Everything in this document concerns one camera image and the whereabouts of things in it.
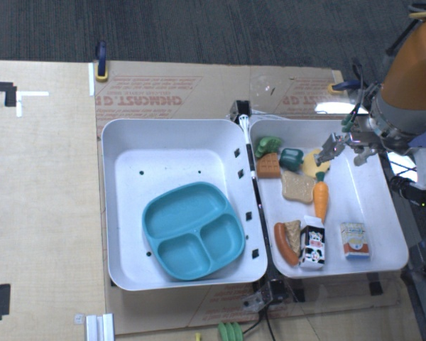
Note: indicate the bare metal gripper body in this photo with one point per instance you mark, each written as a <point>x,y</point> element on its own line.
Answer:
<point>367,133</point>

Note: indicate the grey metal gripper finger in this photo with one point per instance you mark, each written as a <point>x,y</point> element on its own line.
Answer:
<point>327,155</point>
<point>332,142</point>

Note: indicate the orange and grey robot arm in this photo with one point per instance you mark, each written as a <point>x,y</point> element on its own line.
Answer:
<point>408,69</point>

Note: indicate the yellow round toy food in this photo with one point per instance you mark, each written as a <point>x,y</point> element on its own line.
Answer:
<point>310,168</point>

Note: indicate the green bell pepper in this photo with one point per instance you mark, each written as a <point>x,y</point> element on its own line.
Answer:
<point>291,159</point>

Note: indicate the beige bread slice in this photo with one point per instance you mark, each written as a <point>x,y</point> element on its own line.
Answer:
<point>298,187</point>

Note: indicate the orange carrot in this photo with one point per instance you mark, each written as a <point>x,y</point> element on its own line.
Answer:
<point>321,199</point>

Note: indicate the white plastic tray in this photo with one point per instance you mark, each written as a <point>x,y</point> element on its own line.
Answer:
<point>362,197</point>
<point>135,162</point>

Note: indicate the orange toy waffle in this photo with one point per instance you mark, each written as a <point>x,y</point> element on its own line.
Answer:
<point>268,166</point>

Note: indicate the green ribbed toy vegetable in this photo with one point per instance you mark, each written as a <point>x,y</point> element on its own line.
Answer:
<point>268,144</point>

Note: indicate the thin black and white rod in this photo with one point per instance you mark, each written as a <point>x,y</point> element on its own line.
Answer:
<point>252,170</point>

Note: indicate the white and orange carton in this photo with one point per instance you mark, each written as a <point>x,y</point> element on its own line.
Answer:
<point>355,242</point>

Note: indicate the cow print milk carton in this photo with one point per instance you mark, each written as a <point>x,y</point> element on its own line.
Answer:
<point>312,247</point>

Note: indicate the orange sausage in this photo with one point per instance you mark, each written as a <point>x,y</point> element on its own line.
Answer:
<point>282,243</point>

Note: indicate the blue divided plate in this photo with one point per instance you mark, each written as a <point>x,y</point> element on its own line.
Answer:
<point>184,211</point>

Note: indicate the brown cardboard board red print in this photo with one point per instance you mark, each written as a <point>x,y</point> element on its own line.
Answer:
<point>184,91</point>

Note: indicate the green pea pods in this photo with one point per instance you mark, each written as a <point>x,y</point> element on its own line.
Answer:
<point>230,331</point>

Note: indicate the black cylinder on white bracket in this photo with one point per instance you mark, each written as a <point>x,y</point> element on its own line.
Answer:
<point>423,169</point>

